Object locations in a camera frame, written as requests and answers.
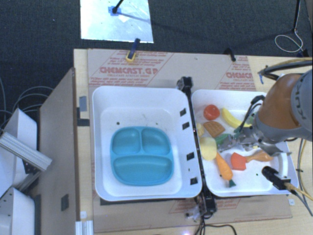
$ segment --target black fabric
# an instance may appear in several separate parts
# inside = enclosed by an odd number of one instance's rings
[[[148,0],[154,44],[141,50],[296,56],[274,43],[291,33],[296,0]],[[298,33],[312,56],[312,32],[301,0]],[[281,40],[287,49],[297,49]],[[80,38],[80,0],[0,0],[0,77],[11,110],[31,86],[55,87],[73,66],[74,48],[129,49],[131,43]],[[0,109],[3,109],[0,93]]]

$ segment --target white tray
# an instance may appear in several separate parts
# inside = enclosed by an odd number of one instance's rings
[[[103,86],[92,95],[95,188],[108,201],[190,198],[202,188],[199,161],[186,95],[177,89]],[[123,127],[159,128],[168,136],[174,157],[172,178],[162,185],[130,186],[112,173],[110,143]],[[187,154],[194,158],[187,160]],[[197,178],[198,183],[190,184]]]
[[[204,108],[209,104],[216,105],[219,109],[227,108],[236,118],[243,120],[251,100],[265,93],[261,92],[242,92],[242,91],[219,91],[219,90],[198,90],[192,95],[192,103],[194,107],[196,122],[205,123],[207,120],[203,116]],[[215,121],[222,124],[225,128],[224,133],[232,134],[234,129],[230,127],[222,118],[218,117]],[[283,151],[288,151],[285,142],[277,144]],[[257,149],[249,152],[244,151],[242,146],[237,145],[230,150],[223,151],[221,156],[230,163],[230,156],[233,152],[237,152],[243,156],[249,156],[255,153]],[[233,181],[236,186],[229,188],[228,182],[220,177],[216,160],[202,160],[205,172],[205,179],[210,191],[220,197],[250,196],[250,195],[269,195],[269,194],[289,194],[287,190],[278,190],[270,181],[262,175],[262,168],[271,166],[280,172],[283,176],[291,177],[291,183],[298,185],[298,179],[290,156],[286,154],[275,157],[270,162],[251,161],[246,164],[246,170],[233,170]]]

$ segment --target orange carrot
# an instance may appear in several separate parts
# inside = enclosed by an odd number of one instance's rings
[[[219,153],[216,154],[216,162],[222,178],[225,180],[231,180],[233,177],[233,172],[228,163],[221,157]]]

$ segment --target toy carrot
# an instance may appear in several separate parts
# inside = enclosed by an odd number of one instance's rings
[[[229,181],[229,187],[235,186],[235,182],[232,181],[233,172],[228,163],[221,157],[218,152],[216,154],[216,162],[222,178]]]

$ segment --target toy banana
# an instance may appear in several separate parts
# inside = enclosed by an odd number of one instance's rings
[[[226,108],[222,108],[222,117],[231,127],[235,129],[242,123],[240,120],[236,119]],[[244,127],[249,126],[251,126],[251,124],[244,124]]]

